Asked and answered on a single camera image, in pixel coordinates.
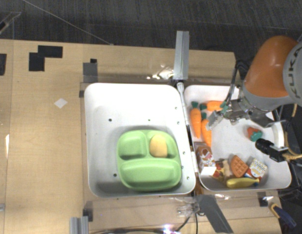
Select white plastic tray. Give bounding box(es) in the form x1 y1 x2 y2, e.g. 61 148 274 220
184 84 293 192
83 82 197 199

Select white and yellow carton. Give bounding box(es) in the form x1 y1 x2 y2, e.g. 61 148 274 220
244 157 268 180

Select yellow potato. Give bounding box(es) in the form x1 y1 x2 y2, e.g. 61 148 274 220
149 134 169 158

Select black cylinder on white bracket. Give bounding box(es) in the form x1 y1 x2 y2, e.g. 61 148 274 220
255 120 290 163

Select brown carton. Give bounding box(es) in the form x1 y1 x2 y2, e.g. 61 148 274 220
194 142 217 176

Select red strawberry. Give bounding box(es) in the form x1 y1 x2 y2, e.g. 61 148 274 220
247 127 264 142

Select yellow banana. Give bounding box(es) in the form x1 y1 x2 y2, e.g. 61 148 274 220
226 176 260 189

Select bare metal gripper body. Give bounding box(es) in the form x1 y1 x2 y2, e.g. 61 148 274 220
222 98 274 129

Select green divided plate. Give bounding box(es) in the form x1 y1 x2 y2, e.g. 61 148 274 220
116 130 183 193

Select orange carrot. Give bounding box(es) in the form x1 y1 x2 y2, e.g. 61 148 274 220
200 112 213 149
199 100 225 112
189 101 203 139

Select pizza slice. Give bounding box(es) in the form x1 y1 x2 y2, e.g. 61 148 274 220
211 159 231 183

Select brown waffle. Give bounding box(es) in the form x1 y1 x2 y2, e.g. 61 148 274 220
229 155 250 178

